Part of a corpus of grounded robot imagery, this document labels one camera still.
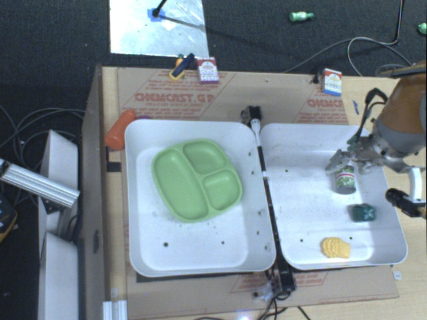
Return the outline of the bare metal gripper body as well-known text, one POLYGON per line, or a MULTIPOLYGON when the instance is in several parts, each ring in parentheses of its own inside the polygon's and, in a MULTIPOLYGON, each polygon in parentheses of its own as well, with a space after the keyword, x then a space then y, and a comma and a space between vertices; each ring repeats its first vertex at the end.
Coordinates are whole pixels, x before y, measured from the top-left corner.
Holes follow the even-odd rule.
POLYGON ((386 166, 395 173, 408 173, 413 166, 404 161, 408 154, 401 153, 391 147, 385 140, 377 136, 356 138, 353 136, 347 141, 348 151, 352 161, 375 161, 377 167, 386 166))

